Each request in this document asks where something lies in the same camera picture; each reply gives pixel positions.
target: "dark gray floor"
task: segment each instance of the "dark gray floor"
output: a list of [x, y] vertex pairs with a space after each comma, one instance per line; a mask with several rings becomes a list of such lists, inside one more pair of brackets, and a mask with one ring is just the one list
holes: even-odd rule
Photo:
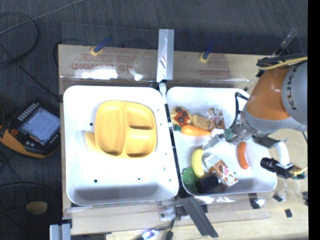
[[[297, 36], [286, 52], [308, 52], [308, 0], [85, 0], [48, 14], [75, 1], [79, 0], [0, 0], [0, 103], [6, 117], [34, 100], [59, 107], [55, 45], [62, 39], [80, 37], [96, 42], [91, 38], [94, 34], [88, 36], [81, 32], [81, 27], [70, 28], [71, 24], [155, 32], [174, 29], [177, 51], [202, 52], [212, 40], [215, 53], [267, 55], [273, 53], [290, 30], [297, 28]], [[30, 21], [6, 31], [28, 20], [26, 16], [35, 19], [37, 32]], [[122, 45], [156, 49], [158, 44], [138, 38]], [[30, 48], [26, 56], [11, 61]], [[59, 151], [45, 159], [19, 155], [2, 144], [0, 151], [1, 186], [19, 182], [10, 166], [21, 182], [41, 184], [61, 195]], [[56, 223], [59, 217], [55, 196], [43, 187], [25, 185], [22, 190], [1, 186], [0, 239], [48, 239], [49, 224]], [[12, 210], [24, 205], [26, 198], [29, 202], [46, 200], [48, 212], [30, 216], [23, 210]]]

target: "small carton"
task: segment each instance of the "small carton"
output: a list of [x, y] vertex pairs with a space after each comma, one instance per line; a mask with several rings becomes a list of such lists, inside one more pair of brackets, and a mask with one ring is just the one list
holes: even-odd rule
[[222, 109], [220, 108], [210, 108], [206, 113], [206, 118], [208, 120], [209, 130], [213, 129], [225, 129], [225, 120]]
[[221, 187], [224, 190], [238, 182], [238, 179], [221, 158], [212, 154], [204, 161], [208, 171], [221, 179]]

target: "white tray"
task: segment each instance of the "white tray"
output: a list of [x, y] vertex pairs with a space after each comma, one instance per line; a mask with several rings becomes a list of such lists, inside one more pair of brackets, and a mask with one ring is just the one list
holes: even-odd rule
[[[184, 107], [191, 115], [198, 114], [206, 117], [207, 111], [212, 108], [220, 108], [223, 111], [225, 127], [231, 126], [236, 113], [235, 93], [249, 97], [249, 95], [235, 88], [205, 88], [205, 87], [173, 87], [167, 92], [167, 103], [170, 112], [177, 106]], [[244, 107], [246, 101], [239, 98], [240, 110]], [[212, 136], [223, 133], [223, 129], [214, 129]], [[180, 172], [183, 169], [191, 167], [193, 151], [210, 140], [210, 136], [186, 136], [180, 131], [174, 131], [174, 141], [178, 156]], [[220, 143], [212, 152], [224, 160], [228, 168], [235, 173], [238, 182], [223, 192], [213, 192], [212, 196], [221, 194], [244, 194], [270, 192], [277, 185], [277, 176], [275, 173], [267, 171], [260, 166], [262, 158], [270, 157], [267, 148], [258, 145], [251, 140], [247, 142], [246, 158], [249, 168], [244, 170], [240, 167], [237, 160], [236, 146], [226, 141]]]
[[[141, 103], [155, 115], [157, 145], [143, 158], [122, 159], [89, 152], [84, 132], [94, 133], [98, 106], [108, 100]], [[66, 193], [80, 206], [161, 201], [179, 189], [165, 106], [149, 87], [72, 86], [63, 95]]]

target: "yellow banana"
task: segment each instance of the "yellow banana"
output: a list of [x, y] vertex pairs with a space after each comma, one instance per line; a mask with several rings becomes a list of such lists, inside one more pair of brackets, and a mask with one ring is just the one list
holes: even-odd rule
[[195, 151], [192, 153], [192, 169], [195, 173], [195, 175], [198, 178], [203, 178], [205, 176], [204, 169], [202, 167], [202, 155], [204, 154], [204, 149], [203, 148], [197, 148]]

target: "blue and yellow clamp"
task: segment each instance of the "blue and yellow clamp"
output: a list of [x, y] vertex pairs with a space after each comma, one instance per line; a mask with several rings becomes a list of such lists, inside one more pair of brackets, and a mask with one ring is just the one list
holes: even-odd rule
[[108, 36], [107, 38], [103, 39], [100, 43], [91, 48], [91, 54], [97, 56], [104, 50], [104, 47], [108, 46], [111, 43], [111, 41], [111, 36]]
[[214, 48], [214, 42], [210, 42], [210, 44], [207, 46], [205, 51], [201, 54], [200, 60], [203, 63], [206, 63], [208, 61], [209, 55], [212, 52], [213, 48]]

